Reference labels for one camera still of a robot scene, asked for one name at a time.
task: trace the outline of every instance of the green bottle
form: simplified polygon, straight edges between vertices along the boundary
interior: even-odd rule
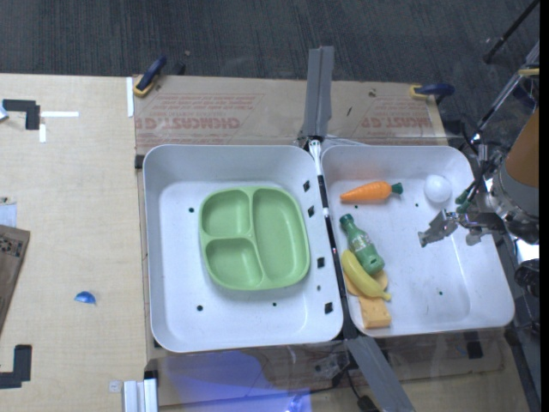
[[[350,214],[342,216],[340,223],[347,234],[349,250],[357,257],[365,272],[368,275],[375,275],[380,272],[385,266],[385,261],[377,253],[368,233],[356,227],[353,216]]]

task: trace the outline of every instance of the green divided plate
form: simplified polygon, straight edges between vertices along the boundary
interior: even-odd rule
[[[200,241],[208,273],[223,287],[265,290],[302,280],[310,265],[305,223],[280,188],[217,191],[200,208]]]

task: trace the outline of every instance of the toy banana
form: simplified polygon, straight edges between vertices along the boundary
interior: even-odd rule
[[[345,250],[341,254],[341,266],[353,284],[366,296],[391,299],[390,293],[384,292],[376,280],[365,272],[351,251]]]

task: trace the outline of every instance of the blue clamp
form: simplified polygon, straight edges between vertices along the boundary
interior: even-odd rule
[[[439,84],[428,84],[425,86],[412,85],[410,86],[410,96],[415,100],[424,100],[429,95],[437,97],[437,105],[445,96],[451,96],[455,92],[455,87],[444,82]]]
[[[166,65],[166,61],[166,56],[160,55],[160,57],[151,64],[141,80],[133,88],[133,92],[136,96],[142,98],[151,91],[154,85],[154,79],[158,77],[160,71]]]

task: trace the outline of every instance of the orange object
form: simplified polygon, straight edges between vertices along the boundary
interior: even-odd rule
[[[367,183],[340,195],[342,202],[364,202],[368,200],[384,200],[391,192],[402,194],[402,184],[390,185],[386,181]]]

